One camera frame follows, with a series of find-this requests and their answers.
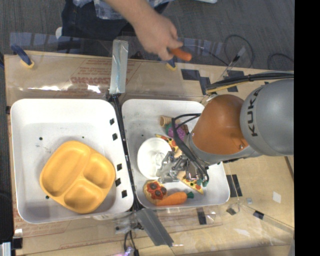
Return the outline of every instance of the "gray carpet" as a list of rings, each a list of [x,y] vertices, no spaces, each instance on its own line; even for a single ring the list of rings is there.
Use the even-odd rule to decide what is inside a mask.
[[[54,35],[64,0],[1,0],[0,52],[12,54],[11,32]],[[181,38],[224,43],[225,61],[245,46],[250,67],[294,70],[295,0],[176,0],[164,15]],[[12,212],[4,71],[0,70],[0,244],[10,237]]]

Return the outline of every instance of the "orange handle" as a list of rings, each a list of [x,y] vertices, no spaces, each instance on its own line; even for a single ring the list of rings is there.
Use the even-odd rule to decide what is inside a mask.
[[[173,55],[177,56],[183,61],[188,62],[192,59],[191,53],[181,50],[180,48],[171,49],[170,51]]]

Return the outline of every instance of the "dark pants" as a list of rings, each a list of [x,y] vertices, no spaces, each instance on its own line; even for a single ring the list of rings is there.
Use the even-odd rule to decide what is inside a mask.
[[[155,8],[162,13],[168,3]],[[125,19],[101,19],[96,15],[94,2],[77,7],[72,0],[65,0],[65,6],[61,14],[62,35],[83,39],[113,41],[124,33],[132,33],[133,27]]]

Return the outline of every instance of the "yellow plate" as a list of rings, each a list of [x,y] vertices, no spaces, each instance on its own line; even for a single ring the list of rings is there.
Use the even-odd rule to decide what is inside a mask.
[[[40,174],[42,190],[79,214],[93,212],[115,181],[114,165],[90,146],[75,140],[63,143]]]

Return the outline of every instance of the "human arm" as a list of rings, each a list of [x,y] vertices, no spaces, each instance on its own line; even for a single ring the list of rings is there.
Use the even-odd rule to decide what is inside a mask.
[[[178,41],[174,24],[157,13],[146,0],[104,1],[133,26],[138,40],[148,53],[156,54],[163,61],[167,61],[173,58],[168,49],[183,45]]]

